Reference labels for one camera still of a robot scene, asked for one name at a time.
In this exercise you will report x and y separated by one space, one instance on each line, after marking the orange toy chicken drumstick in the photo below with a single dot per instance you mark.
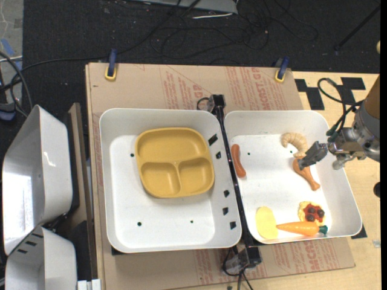
306 175

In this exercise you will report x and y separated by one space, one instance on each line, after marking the yellow toy potato slice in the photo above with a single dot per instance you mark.
265 223

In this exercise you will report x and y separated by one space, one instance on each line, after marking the white plastic tray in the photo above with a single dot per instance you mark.
39 261
169 222
272 189
36 174

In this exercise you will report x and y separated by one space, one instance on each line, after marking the orange toy sausage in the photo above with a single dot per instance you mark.
239 162

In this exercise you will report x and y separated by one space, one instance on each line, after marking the brown cardboard board red print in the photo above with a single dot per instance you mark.
157 83

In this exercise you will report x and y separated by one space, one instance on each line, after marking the orange toy carrot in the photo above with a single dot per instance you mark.
299 228

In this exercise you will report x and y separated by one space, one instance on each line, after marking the thin black rod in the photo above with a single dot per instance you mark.
234 174

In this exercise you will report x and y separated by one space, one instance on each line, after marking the beige toy croissant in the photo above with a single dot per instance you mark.
297 140

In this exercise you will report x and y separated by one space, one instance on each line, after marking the yellow divided plate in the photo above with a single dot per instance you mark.
173 162

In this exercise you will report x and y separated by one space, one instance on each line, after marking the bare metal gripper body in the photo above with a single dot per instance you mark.
352 146

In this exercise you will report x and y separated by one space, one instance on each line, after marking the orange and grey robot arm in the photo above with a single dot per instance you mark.
371 107

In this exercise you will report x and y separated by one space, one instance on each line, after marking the toy spaghetti with meatballs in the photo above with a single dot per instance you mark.
311 211

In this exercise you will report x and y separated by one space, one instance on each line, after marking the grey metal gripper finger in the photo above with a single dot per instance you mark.
338 164
314 154

